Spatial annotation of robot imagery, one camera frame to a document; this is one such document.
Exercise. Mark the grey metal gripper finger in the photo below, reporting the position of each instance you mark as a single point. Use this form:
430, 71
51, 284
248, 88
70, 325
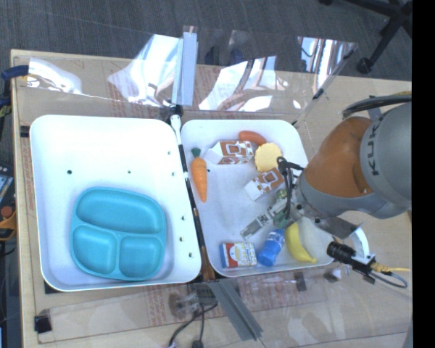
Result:
250, 228

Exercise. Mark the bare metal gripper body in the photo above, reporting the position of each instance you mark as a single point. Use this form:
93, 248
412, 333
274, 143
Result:
277, 212

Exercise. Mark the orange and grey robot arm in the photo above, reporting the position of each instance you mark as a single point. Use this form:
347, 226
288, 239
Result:
348, 165

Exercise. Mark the white plastic tray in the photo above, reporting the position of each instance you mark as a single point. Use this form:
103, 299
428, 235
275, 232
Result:
228, 212
105, 147

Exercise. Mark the red and yellow packet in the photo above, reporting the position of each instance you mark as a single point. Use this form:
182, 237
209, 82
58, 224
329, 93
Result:
239, 255

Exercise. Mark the blue plastic bottle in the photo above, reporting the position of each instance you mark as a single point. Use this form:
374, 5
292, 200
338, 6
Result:
271, 248

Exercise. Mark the white and orange carton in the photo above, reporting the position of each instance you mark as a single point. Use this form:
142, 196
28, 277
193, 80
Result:
233, 152
264, 184

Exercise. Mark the yellow banana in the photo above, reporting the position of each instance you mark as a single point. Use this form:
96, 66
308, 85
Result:
297, 245

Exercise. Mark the yellow round biscuit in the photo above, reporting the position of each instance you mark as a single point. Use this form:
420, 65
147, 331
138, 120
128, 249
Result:
268, 157

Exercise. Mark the orange toy carrot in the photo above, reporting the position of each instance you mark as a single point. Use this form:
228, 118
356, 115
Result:
199, 176

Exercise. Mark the orange toy sausage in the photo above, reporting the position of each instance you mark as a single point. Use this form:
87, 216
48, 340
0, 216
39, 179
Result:
252, 137

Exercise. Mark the blue divided plate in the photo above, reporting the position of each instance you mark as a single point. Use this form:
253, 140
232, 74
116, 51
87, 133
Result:
119, 230

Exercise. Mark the brown cardboard board, red print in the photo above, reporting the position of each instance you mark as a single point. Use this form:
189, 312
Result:
105, 85

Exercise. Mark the black office chair base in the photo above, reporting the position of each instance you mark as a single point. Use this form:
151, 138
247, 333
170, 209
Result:
391, 9

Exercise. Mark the black cylinder on white bracket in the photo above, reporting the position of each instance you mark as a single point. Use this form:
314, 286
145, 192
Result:
342, 251

